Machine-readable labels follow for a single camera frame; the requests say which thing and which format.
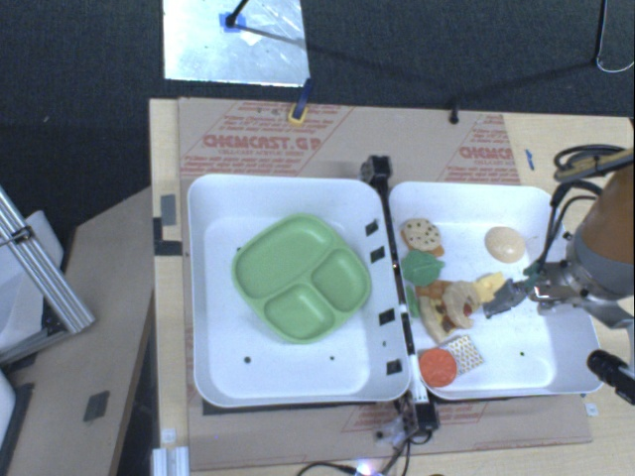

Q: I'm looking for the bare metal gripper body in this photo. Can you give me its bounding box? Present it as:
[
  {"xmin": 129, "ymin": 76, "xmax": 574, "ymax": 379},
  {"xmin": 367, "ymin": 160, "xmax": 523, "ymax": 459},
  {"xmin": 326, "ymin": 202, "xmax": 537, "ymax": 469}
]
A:
[{"xmin": 519, "ymin": 262, "xmax": 592, "ymax": 316}]

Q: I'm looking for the yellow cheese wedge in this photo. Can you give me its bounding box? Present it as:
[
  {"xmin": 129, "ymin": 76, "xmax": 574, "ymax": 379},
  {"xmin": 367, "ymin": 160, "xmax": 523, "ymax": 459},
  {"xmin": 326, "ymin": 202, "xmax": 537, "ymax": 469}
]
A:
[{"xmin": 474, "ymin": 271, "xmax": 507, "ymax": 303}]

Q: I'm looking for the beige pretzel with red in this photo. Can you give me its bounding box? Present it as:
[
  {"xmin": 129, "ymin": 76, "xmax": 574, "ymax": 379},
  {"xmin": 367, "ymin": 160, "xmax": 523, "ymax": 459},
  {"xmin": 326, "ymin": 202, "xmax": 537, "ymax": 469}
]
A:
[{"xmin": 442, "ymin": 280, "xmax": 485, "ymax": 330}]

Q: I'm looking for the beige egg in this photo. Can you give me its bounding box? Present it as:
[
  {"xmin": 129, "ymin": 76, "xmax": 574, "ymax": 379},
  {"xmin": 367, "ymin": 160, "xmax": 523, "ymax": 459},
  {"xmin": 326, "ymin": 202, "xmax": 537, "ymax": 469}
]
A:
[{"xmin": 483, "ymin": 225, "xmax": 528, "ymax": 265}]

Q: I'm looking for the white plastic tray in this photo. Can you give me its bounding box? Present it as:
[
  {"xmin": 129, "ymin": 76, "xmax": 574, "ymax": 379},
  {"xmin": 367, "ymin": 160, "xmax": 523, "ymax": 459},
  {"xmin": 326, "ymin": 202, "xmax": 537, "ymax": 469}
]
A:
[
  {"xmin": 187, "ymin": 173, "xmax": 414, "ymax": 410},
  {"xmin": 387, "ymin": 180, "xmax": 604, "ymax": 402}
]

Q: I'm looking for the white patterned packet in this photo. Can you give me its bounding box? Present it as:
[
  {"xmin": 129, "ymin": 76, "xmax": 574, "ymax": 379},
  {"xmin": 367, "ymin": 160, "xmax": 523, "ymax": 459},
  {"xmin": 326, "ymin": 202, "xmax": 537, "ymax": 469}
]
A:
[{"xmin": 444, "ymin": 334, "xmax": 485, "ymax": 377}]

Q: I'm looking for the pizza slice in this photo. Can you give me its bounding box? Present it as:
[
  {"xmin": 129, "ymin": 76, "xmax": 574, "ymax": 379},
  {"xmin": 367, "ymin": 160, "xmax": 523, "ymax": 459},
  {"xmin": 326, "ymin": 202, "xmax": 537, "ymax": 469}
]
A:
[{"xmin": 418, "ymin": 295, "xmax": 461, "ymax": 345}]

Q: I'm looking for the orange toy food piece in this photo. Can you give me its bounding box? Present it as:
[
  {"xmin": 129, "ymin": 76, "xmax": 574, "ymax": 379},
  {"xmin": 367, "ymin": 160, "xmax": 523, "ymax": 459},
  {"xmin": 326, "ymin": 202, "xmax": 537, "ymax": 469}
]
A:
[{"xmin": 415, "ymin": 280, "xmax": 453, "ymax": 299}]

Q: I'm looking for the brown bread slice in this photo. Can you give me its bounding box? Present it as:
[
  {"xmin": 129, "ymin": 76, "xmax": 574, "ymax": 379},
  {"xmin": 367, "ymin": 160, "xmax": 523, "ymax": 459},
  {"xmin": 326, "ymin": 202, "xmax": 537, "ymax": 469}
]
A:
[{"xmin": 405, "ymin": 242, "xmax": 446, "ymax": 259}]

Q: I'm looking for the green lettuce leaf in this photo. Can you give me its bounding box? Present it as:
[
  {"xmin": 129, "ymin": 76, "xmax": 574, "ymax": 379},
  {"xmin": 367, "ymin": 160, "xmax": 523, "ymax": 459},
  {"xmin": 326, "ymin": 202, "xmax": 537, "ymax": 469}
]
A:
[{"xmin": 400, "ymin": 249, "xmax": 446, "ymax": 288}]

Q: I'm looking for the orange round slice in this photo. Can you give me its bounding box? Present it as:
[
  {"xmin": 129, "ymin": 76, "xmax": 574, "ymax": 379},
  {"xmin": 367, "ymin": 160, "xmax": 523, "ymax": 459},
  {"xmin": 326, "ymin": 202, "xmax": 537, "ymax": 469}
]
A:
[{"xmin": 418, "ymin": 347, "xmax": 459, "ymax": 389}]

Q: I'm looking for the chocolate chip biscuit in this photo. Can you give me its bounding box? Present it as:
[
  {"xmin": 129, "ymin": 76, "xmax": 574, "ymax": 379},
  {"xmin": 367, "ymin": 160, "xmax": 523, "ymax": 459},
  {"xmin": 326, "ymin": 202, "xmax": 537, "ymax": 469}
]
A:
[{"xmin": 400, "ymin": 217, "xmax": 443, "ymax": 250}]

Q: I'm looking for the thin black and white rod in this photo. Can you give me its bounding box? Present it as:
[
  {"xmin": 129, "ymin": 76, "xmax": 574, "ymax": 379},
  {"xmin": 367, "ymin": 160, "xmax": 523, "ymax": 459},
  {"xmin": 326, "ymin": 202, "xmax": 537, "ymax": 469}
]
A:
[{"xmin": 375, "ymin": 179, "xmax": 427, "ymax": 407}]

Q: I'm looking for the green divided plate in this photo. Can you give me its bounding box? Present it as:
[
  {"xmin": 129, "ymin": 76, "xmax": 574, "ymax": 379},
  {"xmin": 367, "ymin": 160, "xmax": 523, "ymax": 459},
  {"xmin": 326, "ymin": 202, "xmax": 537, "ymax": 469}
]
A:
[{"xmin": 231, "ymin": 212, "xmax": 374, "ymax": 345}]

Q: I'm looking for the brown cardboard board red print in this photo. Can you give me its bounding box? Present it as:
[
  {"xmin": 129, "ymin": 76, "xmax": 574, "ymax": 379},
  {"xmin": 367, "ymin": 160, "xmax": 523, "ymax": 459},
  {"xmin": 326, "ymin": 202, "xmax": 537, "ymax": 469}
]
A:
[{"xmin": 177, "ymin": 97, "xmax": 594, "ymax": 471}]

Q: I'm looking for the black cylinder on white bracket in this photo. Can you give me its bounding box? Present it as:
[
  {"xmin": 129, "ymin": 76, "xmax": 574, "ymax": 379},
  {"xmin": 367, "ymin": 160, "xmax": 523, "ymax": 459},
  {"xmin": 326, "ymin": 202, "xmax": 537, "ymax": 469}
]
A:
[{"xmin": 586, "ymin": 348, "xmax": 635, "ymax": 407}]

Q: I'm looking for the black block with thin wires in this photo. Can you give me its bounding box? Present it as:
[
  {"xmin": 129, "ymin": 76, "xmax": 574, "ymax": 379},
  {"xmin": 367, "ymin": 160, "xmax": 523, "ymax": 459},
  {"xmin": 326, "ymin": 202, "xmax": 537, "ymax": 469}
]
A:
[
  {"xmin": 360, "ymin": 155, "xmax": 394, "ymax": 184},
  {"xmin": 413, "ymin": 403, "xmax": 441, "ymax": 432}
]

